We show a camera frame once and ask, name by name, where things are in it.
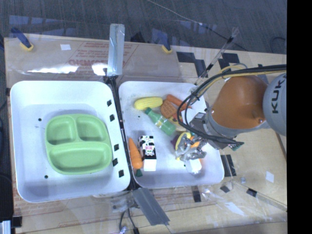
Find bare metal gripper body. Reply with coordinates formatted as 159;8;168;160
175;134;208;161

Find yellow banana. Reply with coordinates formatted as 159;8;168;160
174;131;193;161

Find purple grapes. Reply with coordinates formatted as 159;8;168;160
170;135;180;151

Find white plastic tray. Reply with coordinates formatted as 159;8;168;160
118;80;225;189
9;80;131;203

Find yellow and red pizza slice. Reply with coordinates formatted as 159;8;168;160
170;115;187;132

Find green bottle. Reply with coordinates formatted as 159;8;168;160
144;107;177;136

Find cow print milk carton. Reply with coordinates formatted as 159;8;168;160
137;135;157;172

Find brown waffle biscuit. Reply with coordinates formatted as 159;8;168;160
160;99;177;119

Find orange carrot with green top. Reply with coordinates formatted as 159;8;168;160
128;137;144;178

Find yellow corn cob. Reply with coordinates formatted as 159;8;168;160
134;96;164;111

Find green divided plate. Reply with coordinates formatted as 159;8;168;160
44;113;113;176

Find brown cardboard board red print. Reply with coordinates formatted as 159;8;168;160
3;34;220;234

